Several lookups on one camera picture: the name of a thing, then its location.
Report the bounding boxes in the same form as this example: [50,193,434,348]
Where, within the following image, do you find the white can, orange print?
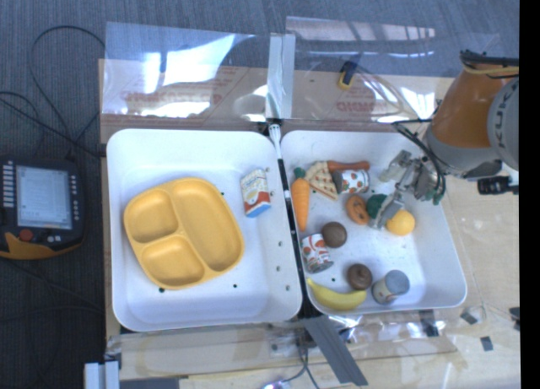
[300,233,335,275]

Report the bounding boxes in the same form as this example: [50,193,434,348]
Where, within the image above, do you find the brown chocolate doughnut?
[346,262,374,292]

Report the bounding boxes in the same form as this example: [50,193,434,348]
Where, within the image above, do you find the yellow banana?
[305,277,369,312]

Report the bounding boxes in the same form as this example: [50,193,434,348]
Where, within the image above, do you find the yellow divided plate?
[122,176,246,291]

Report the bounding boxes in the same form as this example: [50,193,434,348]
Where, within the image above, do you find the brown sausage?
[327,159,371,174]

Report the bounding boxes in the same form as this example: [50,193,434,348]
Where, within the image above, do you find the orange pretzel biscuit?
[345,194,370,226]

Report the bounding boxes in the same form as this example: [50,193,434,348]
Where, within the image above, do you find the yellow ball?
[386,208,417,237]

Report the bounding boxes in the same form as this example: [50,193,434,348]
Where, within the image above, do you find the brown round bun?
[321,221,348,250]

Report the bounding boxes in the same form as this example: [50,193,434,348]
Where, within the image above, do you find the white and orange carton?
[240,168,273,219]

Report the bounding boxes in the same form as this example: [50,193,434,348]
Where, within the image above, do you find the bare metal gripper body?
[396,158,443,203]

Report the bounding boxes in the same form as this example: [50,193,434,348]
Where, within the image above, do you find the white plastic tray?
[105,127,304,332]
[280,129,468,316]

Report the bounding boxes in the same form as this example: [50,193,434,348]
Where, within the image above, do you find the yellow pizza slice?
[304,161,340,202]

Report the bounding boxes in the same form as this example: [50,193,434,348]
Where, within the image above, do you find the orange carrot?
[290,166,311,233]

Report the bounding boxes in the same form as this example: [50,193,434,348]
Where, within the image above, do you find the green broccoli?
[365,193,389,220]

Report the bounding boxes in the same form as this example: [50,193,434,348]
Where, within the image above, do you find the black cylinder on white bracket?
[477,173,521,197]

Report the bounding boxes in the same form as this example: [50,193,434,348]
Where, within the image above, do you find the brown cardboard board, red print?
[99,32,521,381]

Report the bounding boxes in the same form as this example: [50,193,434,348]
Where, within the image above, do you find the white can, red tomato print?
[332,169,371,196]

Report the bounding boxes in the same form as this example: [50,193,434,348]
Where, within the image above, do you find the grey-topped small can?
[370,269,412,305]

